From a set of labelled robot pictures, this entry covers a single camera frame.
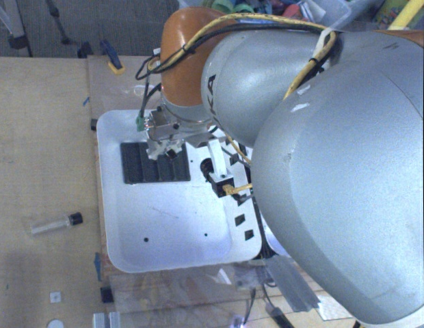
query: blue clamp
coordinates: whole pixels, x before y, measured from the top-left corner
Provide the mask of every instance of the blue clamp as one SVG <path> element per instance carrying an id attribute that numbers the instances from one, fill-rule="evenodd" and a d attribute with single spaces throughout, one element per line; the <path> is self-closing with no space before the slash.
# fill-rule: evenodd
<path id="1" fill-rule="evenodd" d="M 103 54 L 109 56 L 110 58 L 110 61 L 107 62 L 107 65 L 111 71 L 116 75 L 122 74 L 125 71 L 125 67 L 119 60 L 118 54 L 113 46 L 106 39 L 104 39 L 100 41 L 100 47 L 103 51 Z"/>

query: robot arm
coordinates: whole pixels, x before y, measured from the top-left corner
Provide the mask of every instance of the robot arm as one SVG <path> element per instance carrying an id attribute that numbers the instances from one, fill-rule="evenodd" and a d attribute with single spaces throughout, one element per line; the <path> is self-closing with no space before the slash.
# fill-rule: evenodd
<path id="1" fill-rule="evenodd" d="M 254 196 L 293 259 L 365 327 L 424 325 L 423 42 L 334 32 L 314 56 L 317 27 L 285 25 L 229 23 L 165 71 L 150 147 L 205 145 L 214 124 L 253 148 Z"/>

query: white circle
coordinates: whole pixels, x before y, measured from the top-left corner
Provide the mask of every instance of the white circle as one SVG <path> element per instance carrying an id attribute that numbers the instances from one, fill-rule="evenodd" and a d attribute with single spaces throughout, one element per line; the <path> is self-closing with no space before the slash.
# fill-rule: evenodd
<path id="1" fill-rule="evenodd" d="M 61 320 L 52 320 L 48 323 L 47 328 L 64 328 L 64 325 Z"/>

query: black rectangular object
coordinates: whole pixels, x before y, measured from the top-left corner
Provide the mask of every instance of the black rectangular object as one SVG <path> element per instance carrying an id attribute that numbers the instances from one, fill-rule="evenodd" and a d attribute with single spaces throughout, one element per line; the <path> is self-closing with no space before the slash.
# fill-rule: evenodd
<path id="1" fill-rule="evenodd" d="M 185 144 L 176 158 L 160 155 L 157 161 L 148 158 L 146 142 L 124 142 L 120 147 L 124 183 L 128 185 L 191 180 Z"/>

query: gray floor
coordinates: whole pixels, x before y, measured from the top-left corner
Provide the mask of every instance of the gray floor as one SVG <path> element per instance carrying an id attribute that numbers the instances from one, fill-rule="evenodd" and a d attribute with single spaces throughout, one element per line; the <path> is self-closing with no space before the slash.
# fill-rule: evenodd
<path id="1" fill-rule="evenodd" d="M 119 55 L 149 55 L 159 47 L 163 24 L 177 0 L 53 0 L 69 38 L 88 41 L 101 54 L 105 38 Z M 17 0 L 34 57 L 77 57 L 77 46 L 63 45 L 45 0 Z M 0 56 L 17 56 L 0 21 Z"/>

